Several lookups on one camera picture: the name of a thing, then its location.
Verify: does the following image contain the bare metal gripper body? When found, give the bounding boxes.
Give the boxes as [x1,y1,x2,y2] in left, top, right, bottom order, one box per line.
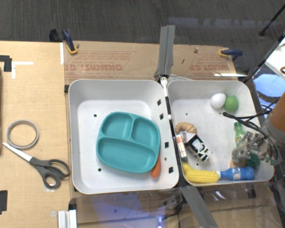
[248,133,279,162]

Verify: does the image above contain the green plastic bottle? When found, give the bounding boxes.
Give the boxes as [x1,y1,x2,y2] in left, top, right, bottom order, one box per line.
[233,122,246,148]

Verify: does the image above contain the tan round biscuit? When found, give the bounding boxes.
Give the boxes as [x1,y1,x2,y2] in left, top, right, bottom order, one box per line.
[229,159,247,169]

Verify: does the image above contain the green broccoli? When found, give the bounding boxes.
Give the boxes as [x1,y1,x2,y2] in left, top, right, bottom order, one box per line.
[246,152,261,168]

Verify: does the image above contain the blue plastic bottle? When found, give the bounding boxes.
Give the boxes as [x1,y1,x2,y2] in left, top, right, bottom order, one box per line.
[216,166,255,181]

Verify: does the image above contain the green lime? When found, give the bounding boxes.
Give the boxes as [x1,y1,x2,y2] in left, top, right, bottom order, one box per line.
[224,95,239,112]

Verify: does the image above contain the black and white milk carton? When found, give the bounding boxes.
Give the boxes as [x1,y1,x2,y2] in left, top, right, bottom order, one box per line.
[180,131,213,162]

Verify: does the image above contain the yellow corn cob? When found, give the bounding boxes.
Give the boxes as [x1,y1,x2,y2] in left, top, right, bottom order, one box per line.
[181,161,220,183]

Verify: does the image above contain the white plastic tray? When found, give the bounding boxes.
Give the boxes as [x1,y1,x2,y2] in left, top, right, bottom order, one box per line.
[68,79,180,195]
[167,79,275,187]

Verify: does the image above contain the white egg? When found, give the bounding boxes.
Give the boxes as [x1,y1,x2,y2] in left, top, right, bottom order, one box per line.
[210,93,227,109]

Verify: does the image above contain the white and orange packet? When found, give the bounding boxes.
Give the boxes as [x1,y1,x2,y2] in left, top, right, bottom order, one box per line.
[176,133,188,159]

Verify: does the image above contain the tan croissant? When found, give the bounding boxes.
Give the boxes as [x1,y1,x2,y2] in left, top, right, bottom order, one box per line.
[175,122,198,134]

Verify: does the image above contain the orange carrot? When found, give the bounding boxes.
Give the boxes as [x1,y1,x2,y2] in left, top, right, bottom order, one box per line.
[151,155,162,178]

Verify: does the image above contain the teal divided plate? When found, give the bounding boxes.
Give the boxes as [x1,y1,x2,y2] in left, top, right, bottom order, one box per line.
[95,111,162,174]

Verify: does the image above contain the brown cardboard board red print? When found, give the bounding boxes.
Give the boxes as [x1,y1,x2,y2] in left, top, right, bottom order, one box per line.
[63,40,283,225]

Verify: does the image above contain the clear tape roll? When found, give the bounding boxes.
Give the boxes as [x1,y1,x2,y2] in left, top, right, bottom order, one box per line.
[6,119,39,151]

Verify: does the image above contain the grey handled scissors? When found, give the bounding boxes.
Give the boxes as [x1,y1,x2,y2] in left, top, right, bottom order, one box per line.
[2,142,71,189]

